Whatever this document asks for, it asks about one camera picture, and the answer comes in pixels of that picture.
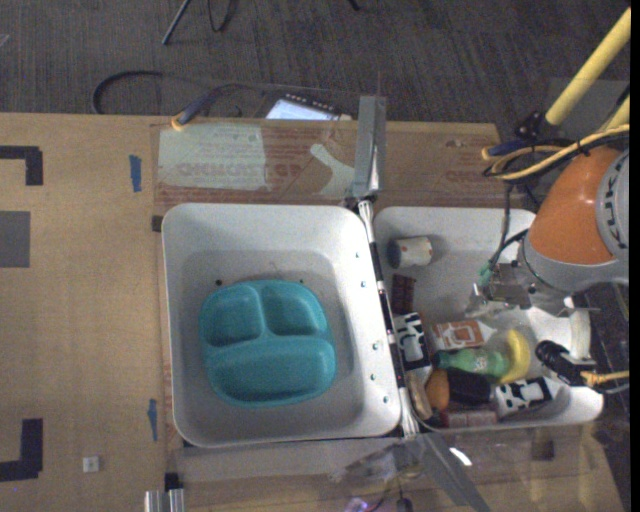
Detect brown cardboard board red print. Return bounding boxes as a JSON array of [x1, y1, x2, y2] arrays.
[[149, 117, 616, 512]]

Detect black bottle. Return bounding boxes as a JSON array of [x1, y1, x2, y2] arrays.
[[446, 369, 494, 406]]

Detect orange toy fruit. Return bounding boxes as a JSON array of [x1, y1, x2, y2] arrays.
[[425, 368, 452, 413]]

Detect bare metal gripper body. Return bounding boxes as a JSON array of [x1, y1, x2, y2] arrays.
[[483, 252, 539, 311]]

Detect white plastic tray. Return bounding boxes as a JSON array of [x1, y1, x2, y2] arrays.
[[160, 202, 404, 449], [372, 205, 605, 434]]

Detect yellow banana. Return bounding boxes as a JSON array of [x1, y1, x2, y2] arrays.
[[496, 328, 532, 386]]

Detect green plastic bottle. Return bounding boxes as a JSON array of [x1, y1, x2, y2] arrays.
[[431, 347, 512, 376]]

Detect brown chocolate bar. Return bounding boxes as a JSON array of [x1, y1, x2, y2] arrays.
[[389, 273, 418, 316]]

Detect black cylinder on white bracket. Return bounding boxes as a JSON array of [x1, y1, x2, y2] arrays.
[[528, 303, 599, 387]]

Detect brown rectangular block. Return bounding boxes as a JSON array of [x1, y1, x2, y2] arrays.
[[446, 406, 500, 429]]

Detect black and white carton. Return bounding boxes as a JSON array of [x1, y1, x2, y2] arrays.
[[493, 376, 555, 420], [392, 311, 433, 372]]

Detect small white can red dots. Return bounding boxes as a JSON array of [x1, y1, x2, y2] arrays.
[[386, 235, 434, 270]]

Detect orange and white packet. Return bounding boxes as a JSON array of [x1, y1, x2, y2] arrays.
[[429, 319, 495, 354]]

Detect blue divided plate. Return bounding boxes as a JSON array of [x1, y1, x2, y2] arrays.
[[198, 278, 338, 409]]

